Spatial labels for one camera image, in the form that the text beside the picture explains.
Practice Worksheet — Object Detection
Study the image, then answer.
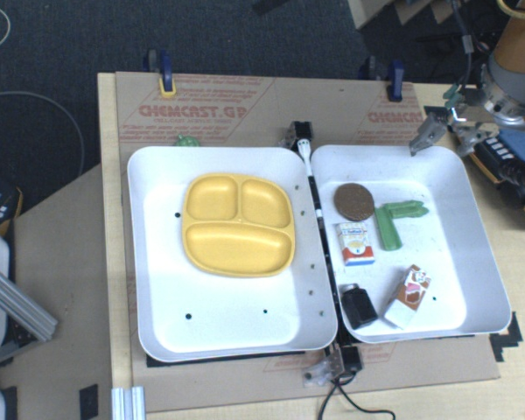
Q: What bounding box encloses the black bottle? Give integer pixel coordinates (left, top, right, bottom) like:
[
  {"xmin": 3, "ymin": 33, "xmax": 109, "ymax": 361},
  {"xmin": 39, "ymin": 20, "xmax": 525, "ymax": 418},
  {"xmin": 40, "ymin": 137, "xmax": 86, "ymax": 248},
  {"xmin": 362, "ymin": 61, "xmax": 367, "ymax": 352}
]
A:
[{"xmin": 339, "ymin": 283, "xmax": 380, "ymax": 332}]

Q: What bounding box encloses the brown cardboard board red print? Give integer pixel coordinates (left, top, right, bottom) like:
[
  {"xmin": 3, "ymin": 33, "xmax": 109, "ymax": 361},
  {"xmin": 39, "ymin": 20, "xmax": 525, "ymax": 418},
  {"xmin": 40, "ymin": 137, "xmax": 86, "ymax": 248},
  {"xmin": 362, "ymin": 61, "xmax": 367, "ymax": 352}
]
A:
[{"xmin": 115, "ymin": 71, "xmax": 502, "ymax": 413}]

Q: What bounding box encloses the yellow divided plate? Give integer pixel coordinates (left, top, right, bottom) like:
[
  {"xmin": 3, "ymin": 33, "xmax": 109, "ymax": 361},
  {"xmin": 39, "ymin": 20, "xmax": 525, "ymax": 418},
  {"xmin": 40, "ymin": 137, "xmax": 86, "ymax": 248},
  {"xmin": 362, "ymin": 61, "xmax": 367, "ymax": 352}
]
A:
[{"xmin": 181, "ymin": 171, "xmax": 297, "ymax": 279}]

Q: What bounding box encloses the white and brown carton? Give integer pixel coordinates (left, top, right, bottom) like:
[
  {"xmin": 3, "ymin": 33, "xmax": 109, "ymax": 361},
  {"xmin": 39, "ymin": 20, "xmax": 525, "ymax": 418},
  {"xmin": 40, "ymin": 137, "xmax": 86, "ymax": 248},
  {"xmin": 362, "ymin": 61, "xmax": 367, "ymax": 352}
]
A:
[{"xmin": 382, "ymin": 263, "xmax": 433, "ymax": 332}]

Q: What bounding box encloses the thin black and white rod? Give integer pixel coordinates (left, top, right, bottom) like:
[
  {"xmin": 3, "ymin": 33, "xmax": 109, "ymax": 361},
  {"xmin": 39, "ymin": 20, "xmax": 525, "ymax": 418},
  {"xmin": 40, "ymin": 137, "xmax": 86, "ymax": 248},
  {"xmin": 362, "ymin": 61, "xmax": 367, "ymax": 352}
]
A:
[{"xmin": 297, "ymin": 139, "xmax": 341, "ymax": 346}]

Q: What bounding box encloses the white plastic tray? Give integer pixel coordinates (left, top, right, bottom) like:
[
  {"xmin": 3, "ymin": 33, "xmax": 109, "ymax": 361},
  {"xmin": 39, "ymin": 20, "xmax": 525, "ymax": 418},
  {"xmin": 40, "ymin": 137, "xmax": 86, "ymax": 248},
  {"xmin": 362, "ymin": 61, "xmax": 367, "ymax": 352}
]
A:
[
  {"xmin": 126, "ymin": 145, "xmax": 339, "ymax": 363},
  {"xmin": 309, "ymin": 143, "xmax": 514, "ymax": 345}
]

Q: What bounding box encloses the brown round biscuit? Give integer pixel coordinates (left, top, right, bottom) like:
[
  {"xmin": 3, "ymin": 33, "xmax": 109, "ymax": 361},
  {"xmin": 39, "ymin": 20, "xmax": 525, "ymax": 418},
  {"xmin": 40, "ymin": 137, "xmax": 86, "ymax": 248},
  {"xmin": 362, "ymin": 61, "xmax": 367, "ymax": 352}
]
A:
[{"xmin": 332, "ymin": 182, "xmax": 376, "ymax": 223}]

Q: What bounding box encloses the white and red carton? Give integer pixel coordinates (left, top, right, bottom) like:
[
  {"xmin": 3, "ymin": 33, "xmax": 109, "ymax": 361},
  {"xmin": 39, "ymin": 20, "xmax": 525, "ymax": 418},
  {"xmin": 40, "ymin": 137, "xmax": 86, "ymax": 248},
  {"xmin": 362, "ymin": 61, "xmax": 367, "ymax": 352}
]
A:
[{"xmin": 334, "ymin": 220, "xmax": 376, "ymax": 267}]

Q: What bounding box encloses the green toy vegetable stick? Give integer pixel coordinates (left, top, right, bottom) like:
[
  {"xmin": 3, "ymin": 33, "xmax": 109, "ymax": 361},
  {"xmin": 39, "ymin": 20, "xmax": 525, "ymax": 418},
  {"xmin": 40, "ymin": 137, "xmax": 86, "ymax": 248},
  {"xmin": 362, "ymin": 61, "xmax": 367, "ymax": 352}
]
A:
[
  {"xmin": 374, "ymin": 206, "xmax": 404, "ymax": 253},
  {"xmin": 382, "ymin": 199, "xmax": 431, "ymax": 221}
]

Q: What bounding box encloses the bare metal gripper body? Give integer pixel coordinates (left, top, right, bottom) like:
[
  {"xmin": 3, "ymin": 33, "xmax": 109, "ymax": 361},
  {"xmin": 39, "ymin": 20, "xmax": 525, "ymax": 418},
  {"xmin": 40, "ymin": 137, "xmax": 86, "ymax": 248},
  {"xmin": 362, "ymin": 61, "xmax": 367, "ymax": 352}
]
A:
[{"xmin": 446, "ymin": 97, "xmax": 525, "ymax": 136}]

